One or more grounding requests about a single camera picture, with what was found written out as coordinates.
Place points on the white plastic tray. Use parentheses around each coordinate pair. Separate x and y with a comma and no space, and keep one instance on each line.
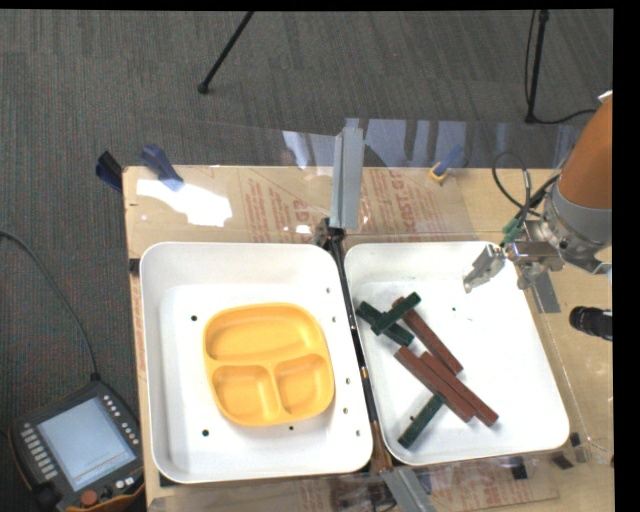
(510,360)
(175,375)

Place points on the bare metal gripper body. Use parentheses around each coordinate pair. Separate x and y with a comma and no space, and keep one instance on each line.
(537,247)

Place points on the yellow divided plate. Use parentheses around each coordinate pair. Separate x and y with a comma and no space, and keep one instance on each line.
(265,365)

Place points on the black stand pole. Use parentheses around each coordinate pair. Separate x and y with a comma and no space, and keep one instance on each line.
(536,65)

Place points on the black tripod leg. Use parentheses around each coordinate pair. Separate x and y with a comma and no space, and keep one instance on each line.
(225,52)

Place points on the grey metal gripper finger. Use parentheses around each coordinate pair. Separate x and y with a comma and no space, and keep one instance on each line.
(484,267)
(529,277)

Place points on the brown rectangular block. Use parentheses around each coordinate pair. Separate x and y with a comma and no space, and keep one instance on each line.
(430,382)
(465,392)
(435,345)

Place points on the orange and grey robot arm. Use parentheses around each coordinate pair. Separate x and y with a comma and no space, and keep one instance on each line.
(590,165)

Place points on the black cylinder on white bracket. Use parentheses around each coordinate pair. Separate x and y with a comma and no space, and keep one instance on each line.
(592,322)

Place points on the brown cardboard board red print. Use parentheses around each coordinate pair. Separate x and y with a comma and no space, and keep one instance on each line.
(280,205)

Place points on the green rectangular block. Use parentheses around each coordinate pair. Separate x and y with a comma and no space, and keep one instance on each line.
(400,309)
(367,312)
(421,422)

